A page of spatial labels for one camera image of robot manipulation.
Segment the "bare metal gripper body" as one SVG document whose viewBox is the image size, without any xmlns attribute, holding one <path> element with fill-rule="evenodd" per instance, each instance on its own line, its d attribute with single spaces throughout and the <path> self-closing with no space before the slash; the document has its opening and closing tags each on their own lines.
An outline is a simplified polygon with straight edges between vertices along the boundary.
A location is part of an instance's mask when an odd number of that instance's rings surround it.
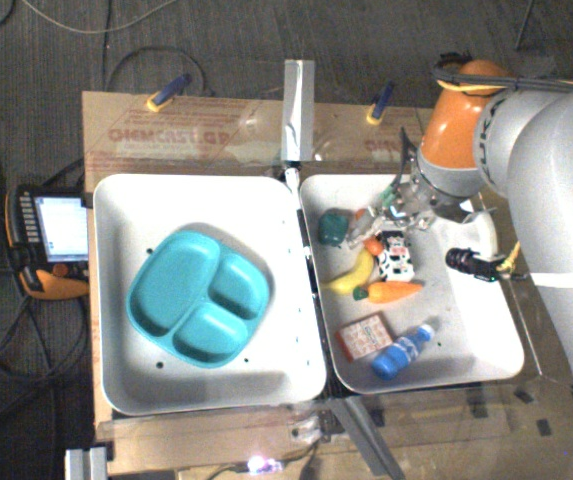
<svg viewBox="0 0 573 480">
<path fill-rule="evenodd" d="M 413 216 L 461 221 L 461 199 L 437 190 L 419 176 L 405 182 L 396 178 L 380 194 L 376 207 L 398 228 L 406 228 Z"/>
</svg>

